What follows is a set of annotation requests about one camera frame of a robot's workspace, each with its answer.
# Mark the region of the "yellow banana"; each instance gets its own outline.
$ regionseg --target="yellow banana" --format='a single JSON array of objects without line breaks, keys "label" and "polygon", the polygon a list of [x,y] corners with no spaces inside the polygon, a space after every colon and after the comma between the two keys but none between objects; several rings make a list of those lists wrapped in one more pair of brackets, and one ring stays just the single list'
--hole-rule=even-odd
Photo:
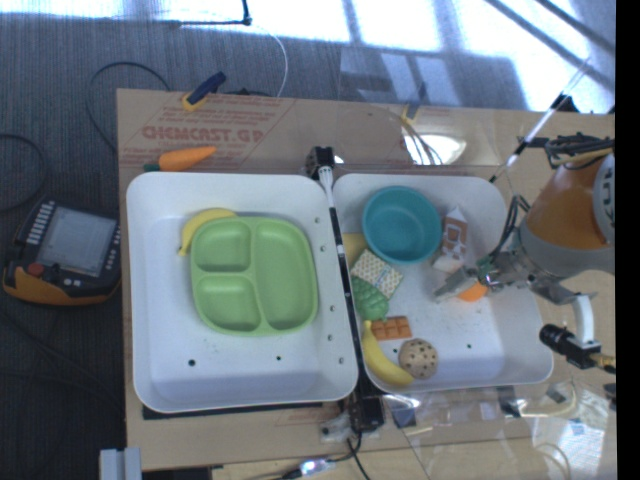
[{"label": "yellow banana", "polygon": [[180,250],[178,250],[178,254],[180,256],[186,256],[187,252],[189,252],[189,246],[191,245],[191,240],[193,240],[193,235],[196,234],[198,228],[205,222],[221,219],[223,217],[235,216],[236,214],[231,210],[225,210],[224,208],[212,208],[210,210],[204,210],[191,217],[182,228],[182,244],[180,246]]},{"label": "yellow banana", "polygon": [[365,363],[380,380],[395,386],[408,386],[413,382],[413,377],[409,372],[403,370],[384,354],[377,338],[371,332],[370,320],[364,321],[362,353]]}]

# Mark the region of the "handheld device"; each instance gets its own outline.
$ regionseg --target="handheld device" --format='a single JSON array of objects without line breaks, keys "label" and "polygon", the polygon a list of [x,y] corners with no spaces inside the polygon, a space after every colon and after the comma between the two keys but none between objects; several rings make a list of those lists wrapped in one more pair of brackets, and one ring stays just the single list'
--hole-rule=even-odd
[{"label": "handheld device", "polygon": [[9,246],[2,286],[37,304],[103,302],[120,284],[120,240],[117,217],[45,196]]}]

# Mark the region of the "teal bowl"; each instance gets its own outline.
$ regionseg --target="teal bowl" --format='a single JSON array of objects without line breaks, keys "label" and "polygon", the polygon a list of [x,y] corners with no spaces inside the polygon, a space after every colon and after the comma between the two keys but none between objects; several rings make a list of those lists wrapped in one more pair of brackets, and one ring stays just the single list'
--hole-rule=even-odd
[{"label": "teal bowl", "polygon": [[376,192],[362,214],[371,251],[387,263],[427,260],[442,240],[442,223],[431,201],[417,190],[392,186]]}]

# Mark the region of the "green divided plate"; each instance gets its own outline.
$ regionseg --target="green divided plate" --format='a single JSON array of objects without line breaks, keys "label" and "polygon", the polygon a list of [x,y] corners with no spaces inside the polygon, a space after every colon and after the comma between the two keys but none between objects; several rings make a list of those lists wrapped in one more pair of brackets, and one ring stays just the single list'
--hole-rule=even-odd
[{"label": "green divided plate", "polygon": [[309,242],[267,217],[227,217],[198,228],[191,286],[202,320],[226,334],[267,336],[305,327],[318,311]]}]

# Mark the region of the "emergency stop button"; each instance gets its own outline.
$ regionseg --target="emergency stop button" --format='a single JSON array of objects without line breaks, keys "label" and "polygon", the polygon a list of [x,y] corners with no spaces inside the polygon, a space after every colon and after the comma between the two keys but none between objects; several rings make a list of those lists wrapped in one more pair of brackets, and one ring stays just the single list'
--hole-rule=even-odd
[{"label": "emergency stop button", "polygon": [[27,274],[33,277],[42,277],[42,274],[44,274],[44,265],[42,263],[29,263],[27,266]]}]

